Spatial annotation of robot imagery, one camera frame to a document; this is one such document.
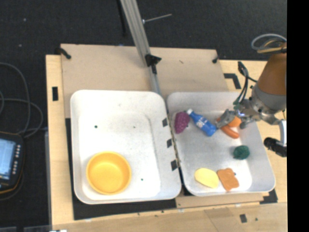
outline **electronic device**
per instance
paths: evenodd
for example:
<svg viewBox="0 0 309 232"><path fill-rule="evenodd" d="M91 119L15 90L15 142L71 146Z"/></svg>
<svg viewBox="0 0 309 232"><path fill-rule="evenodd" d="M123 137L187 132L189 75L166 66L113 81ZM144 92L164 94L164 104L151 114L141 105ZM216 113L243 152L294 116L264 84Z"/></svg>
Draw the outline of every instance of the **electronic device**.
<svg viewBox="0 0 309 232"><path fill-rule="evenodd" d="M13 191L21 178L25 149L18 134L0 132L0 194Z"/></svg>

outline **white bottle cap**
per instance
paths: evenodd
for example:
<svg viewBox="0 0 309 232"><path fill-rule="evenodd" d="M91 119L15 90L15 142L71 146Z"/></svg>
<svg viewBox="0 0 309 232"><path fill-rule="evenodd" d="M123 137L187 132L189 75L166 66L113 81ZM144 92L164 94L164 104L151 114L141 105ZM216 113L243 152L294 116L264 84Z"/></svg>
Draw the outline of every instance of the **white bottle cap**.
<svg viewBox="0 0 309 232"><path fill-rule="evenodd" d="M193 110L190 108L190 109L188 109L187 114L190 115L192 112L193 112Z"/></svg>

